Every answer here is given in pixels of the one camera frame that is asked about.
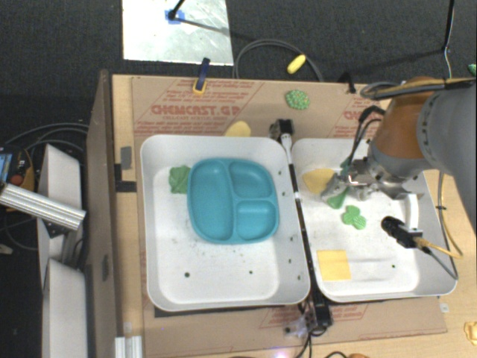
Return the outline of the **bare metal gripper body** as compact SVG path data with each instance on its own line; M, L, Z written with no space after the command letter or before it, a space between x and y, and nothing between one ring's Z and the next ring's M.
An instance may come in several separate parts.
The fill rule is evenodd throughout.
M392 200L403 199L410 192L404 188L407 181L415 179L424 170L424 159L375 157L354 159L348 169L348 183L356 186L377 185L377 191Z

